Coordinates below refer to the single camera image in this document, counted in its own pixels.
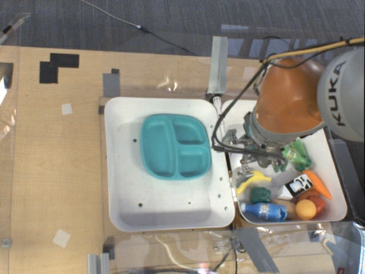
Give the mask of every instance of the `wooden surface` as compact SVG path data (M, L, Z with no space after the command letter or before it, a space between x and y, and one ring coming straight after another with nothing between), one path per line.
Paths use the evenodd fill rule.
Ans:
M118 235L114 229L104 228L103 222L103 214L108 216L103 210L104 158L98 114L103 73L120 70L125 96L201 98L208 86L210 59L15 47L1 50L1 58L19 52L15 56L19 62L14 60L19 87L9 273L87 273L87 255L101 253L105 231ZM49 61L51 52L80 54L80 66L60 68L58 84L40 84L39 62ZM242 88L257 67L256 61L228 60L228 95ZM62 115L61 106L66 103L72 104L71 115ZM64 248L52 242L59 229L71 235ZM120 238L130 241L122 247L122 255L138 246L133 243L135 235L120 233ZM136 252L129 254L137 259ZM149 256L151 261L144 264L153 264L154 257ZM130 261L121 259L117 266L122 268Z

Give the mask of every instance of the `gray carpet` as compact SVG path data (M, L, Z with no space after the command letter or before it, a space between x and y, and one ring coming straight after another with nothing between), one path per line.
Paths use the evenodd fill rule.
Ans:
M209 56L212 36L224 35L230 57L262 58L290 46L364 36L365 0L86 1L181 48L78 0L0 0L0 27L18 13L31 15L17 38L6 44ZM334 55L333 51L318 59L327 63ZM364 145L351 143L349 149L363 184Z

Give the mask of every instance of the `teal divided plate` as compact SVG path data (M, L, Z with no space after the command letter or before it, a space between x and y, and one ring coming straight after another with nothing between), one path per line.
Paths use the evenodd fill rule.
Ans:
M147 117L141 129L141 154L145 169L160 179L196 178L211 164L206 130L191 116Z

